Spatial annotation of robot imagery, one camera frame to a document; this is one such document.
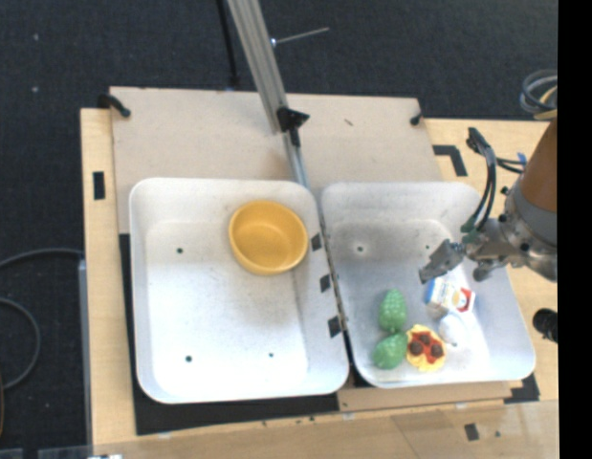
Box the white plastic tray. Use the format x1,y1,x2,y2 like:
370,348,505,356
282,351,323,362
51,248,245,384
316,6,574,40
318,180,537,390
128,176,351,405

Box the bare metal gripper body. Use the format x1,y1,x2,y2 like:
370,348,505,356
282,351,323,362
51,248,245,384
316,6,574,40
461,216,559,282

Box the green grapes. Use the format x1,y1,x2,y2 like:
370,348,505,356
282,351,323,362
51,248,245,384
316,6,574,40
371,331,410,371
377,288,408,333

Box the yellow bowl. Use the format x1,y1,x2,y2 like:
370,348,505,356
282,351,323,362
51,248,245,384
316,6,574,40
228,199,310,277

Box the brown cardboard board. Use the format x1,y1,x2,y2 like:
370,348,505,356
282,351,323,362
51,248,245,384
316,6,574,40
107,85,527,413

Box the thin black and white rod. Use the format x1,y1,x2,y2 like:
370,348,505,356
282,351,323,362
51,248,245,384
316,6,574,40
317,197,352,341

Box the yellow pizza slice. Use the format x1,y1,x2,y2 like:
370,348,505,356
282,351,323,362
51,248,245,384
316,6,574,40
405,323,448,373

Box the white blue red carton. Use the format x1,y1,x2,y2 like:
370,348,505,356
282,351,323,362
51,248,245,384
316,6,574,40
423,274,477,317

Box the black cylinder on white bracket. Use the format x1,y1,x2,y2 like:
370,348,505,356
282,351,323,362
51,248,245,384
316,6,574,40
532,307,559,344

